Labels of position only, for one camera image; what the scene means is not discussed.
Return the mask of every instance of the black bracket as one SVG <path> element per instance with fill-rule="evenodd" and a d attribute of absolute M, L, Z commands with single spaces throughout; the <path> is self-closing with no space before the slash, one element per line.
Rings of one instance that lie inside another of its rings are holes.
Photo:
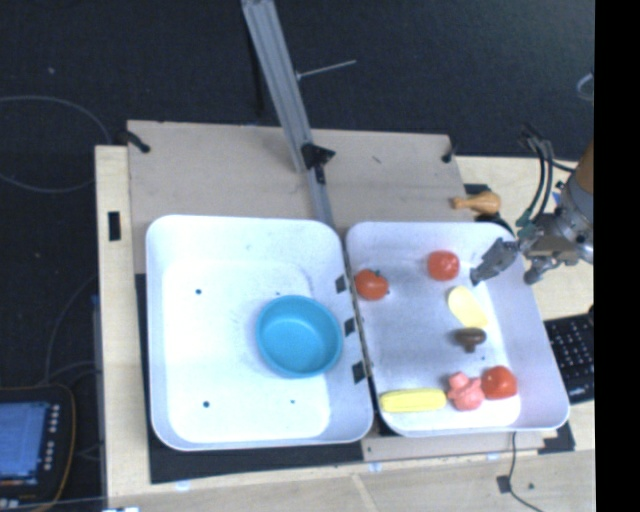
<path fill-rule="evenodd" d="M 324 176 L 324 164 L 331 160 L 336 154 L 335 151 L 330 149 L 321 148 L 314 144 L 308 143 L 302 146 L 302 158 L 304 159 L 304 165 L 307 169 L 316 173 L 316 181 L 321 185 L 326 184 Z"/>

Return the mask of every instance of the toy food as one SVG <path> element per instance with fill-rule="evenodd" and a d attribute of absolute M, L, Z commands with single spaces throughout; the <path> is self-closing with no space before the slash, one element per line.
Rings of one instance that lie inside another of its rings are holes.
<path fill-rule="evenodd" d="M 482 374 L 482 391 L 490 400 L 509 398 L 518 393 L 518 379 L 506 366 L 494 366 Z"/>
<path fill-rule="evenodd" d="M 487 339 L 487 333 L 478 327 L 465 327 L 458 329 L 453 333 L 456 341 L 464 346 L 466 352 L 475 352 L 476 345 L 484 343 Z"/>
<path fill-rule="evenodd" d="M 434 251 L 427 258 L 429 275 L 437 281 L 449 281 L 458 277 L 460 259 L 451 251 Z"/>
<path fill-rule="evenodd" d="M 402 389 L 380 395 L 380 407 L 386 412 L 433 411 L 446 403 L 444 391 L 438 388 Z"/>
<path fill-rule="evenodd" d="M 361 270 L 354 280 L 358 294 L 368 300 L 379 300 L 389 291 L 389 282 L 378 271 Z"/>
<path fill-rule="evenodd" d="M 470 379 L 463 372 L 457 372 L 449 377 L 449 386 L 447 397 L 459 411 L 472 411 L 482 405 L 484 392 L 478 377 Z"/>
<path fill-rule="evenodd" d="M 466 286 L 459 285 L 453 288 L 447 297 L 447 304 L 451 312 L 465 327 L 482 329 L 489 323 L 480 304 Z"/>

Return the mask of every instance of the pink toy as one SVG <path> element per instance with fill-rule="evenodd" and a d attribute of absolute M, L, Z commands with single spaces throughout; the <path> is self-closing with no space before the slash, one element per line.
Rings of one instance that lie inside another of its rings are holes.
<path fill-rule="evenodd" d="M 453 400 L 453 405 L 459 411 L 472 411 L 480 407 L 484 400 L 484 393 L 478 377 L 470 379 L 462 372 L 449 377 L 451 389 L 447 397 Z"/>

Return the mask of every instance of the wooden handle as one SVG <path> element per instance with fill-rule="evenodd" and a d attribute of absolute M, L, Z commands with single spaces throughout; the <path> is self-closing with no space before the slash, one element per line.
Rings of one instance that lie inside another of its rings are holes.
<path fill-rule="evenodd" d="M 478 213 L 493 215 L 500 211 L 500 196 L 490 190 L 484 190 L 466 199 L 456 197 L 453 199 L 452 204 L 455 210 L 471 208 Z"/>

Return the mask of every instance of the screen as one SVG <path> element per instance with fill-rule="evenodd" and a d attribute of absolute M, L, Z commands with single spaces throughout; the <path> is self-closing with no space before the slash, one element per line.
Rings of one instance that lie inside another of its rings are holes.
<path fill-rule="evenodd" d="M 49 404 L 0 404 L 0 479 L 36 474 L 44 422 Z"/>

